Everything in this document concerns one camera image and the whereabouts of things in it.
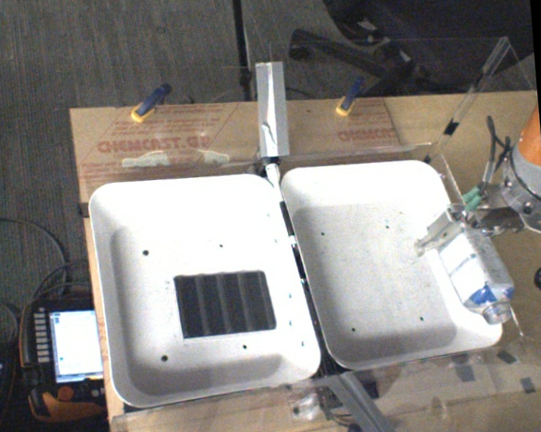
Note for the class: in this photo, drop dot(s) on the white plastic tray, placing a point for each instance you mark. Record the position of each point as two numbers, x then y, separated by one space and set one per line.
148 221
374 272

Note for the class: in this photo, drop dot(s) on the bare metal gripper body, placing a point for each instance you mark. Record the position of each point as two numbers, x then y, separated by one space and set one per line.
503 219

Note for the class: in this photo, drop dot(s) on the brown cardboard board red print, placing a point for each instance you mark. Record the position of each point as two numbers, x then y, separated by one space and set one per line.
319 126

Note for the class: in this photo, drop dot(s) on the clear plastic bottle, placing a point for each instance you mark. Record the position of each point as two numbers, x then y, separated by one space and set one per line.
475 272

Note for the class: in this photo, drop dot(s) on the black ribbed rectangular pad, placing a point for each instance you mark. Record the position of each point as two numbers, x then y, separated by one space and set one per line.
225 303

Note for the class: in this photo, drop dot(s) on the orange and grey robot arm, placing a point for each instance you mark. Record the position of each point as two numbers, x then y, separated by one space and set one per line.
532 150

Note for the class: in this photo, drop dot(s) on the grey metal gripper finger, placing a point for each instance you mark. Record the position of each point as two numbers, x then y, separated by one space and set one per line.
441 233

